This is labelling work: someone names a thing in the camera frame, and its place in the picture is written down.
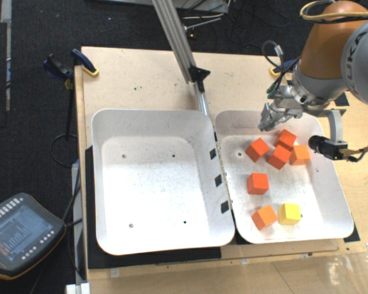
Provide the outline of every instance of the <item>wooden table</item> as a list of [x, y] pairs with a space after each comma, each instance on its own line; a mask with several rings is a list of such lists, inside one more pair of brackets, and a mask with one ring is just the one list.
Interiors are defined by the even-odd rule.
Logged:
[[[92, 145], [92, 116], [104, 108], [196, 109], [196, 99], [193, 86], [184, 82], [171, 51], [83, 47], [82, 52], [100, 70], [93, 78], [81, 67], [75, 67], [83, 229], [86, 230], [84, 166], [85, 150]], [[211, 71], [205, 80], [205, 92], [212, 121], [223, 110], [263, 109], [266, 89], [273, 78], [269, 73], [270, 64], [262, 56], [194, 53], [194, 58], [199, 67]], [[347, 97], [350, 106], [342, 118], [343, 139], [350, 149], [362, 148], [368, 145], [368, 106], [349, 92]], [[325, 136], [329, 136], [327, 119], [319, 121]], [[221, 260], [86, 269], [92, 293], [226, 293], [229, 288], [234, 288], [235, 293], [247, 293], [248, 287], [260, 293], [271, 289], [274, 293], [300, 293], [299, 289], [316, 286], [314, 280], [312, 285], [304, 281], [309, 276], [305, 275], [309, 266], [311, 273], [318, 277], [316, 269], [330, 268], [330, 263], [335, 265], [341, 256], [348, 258], [350, 265], [357, 263], [367, 269], [356, 271], [355, 276], [347, 278], [350, 281], [346, 284], [339, 282], [346, 286], [345, 293], [349, 293], [352, 286], [368, 289], [368, 154], [356, 164], [340, 161], [334, 165], [360, 241], [321, 239], [257, 245], [237, 245], [232, 241], [221, 248]], [[340, 273], [342, 267], [350, 273], [350, 266], [339, 263]], [[284, 277], [293, 270], [294, 277]]]

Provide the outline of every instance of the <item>wooden board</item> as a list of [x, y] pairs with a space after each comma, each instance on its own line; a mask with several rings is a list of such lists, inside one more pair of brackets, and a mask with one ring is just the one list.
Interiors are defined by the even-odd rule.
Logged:
[[[92, 145], [91, 119], [103, 108], [139, 108], [151, 110], [196, 109], [194, 89], [184, 82], [171, 51], [131, 50], [122, 48], [83, 47], [82, 52], [97, 66], [96, 78], [75, 70], [80, 166], [84, 150]], [[205, 92], [212, 121], [223, 110], [261, 110], [266, 89], [273, 82], [270, 64], [262, 56], [194, 53], [196, 63], [211, 74], [205, 80]], [[349, 148], [368, 145], [368, 106], [347, 93], [350, 107], [343, 116], [344, 140]], [[321, 118], [324, 134], [329, 134], [327, 119]], [[223, 260], [182, 263], [183, 269], [210, 269], [210, 264], [226, 262], [264, 263], [298, 259], [309, 252], [314, 256], [366, 252], [368, 243], [368, 154], [360, 163], [335, 162], [344, 194], [356, 222], [360, 241], [345, 244], [342, 239], [277, 243], [273, 245], [237, 245], [222, 247]], [[161, 266], [120, 268], [125, 275], [144, 275], [159, 271]], [[89, 280], [106, 279], [109, 269], [87, 270]]]

